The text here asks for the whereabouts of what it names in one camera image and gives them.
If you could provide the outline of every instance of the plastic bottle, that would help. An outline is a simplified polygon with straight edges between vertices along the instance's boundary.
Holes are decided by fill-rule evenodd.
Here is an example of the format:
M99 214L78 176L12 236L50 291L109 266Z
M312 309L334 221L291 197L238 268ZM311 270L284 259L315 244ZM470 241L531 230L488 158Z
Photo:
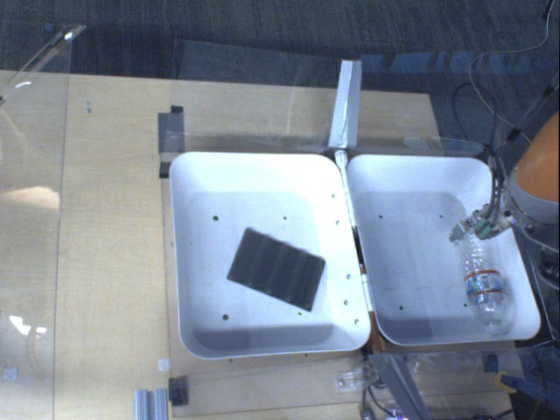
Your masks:
M508 296L501 273L495 269L488 240L471 231L460 242L466 296L475 317L493 336L508 332Z

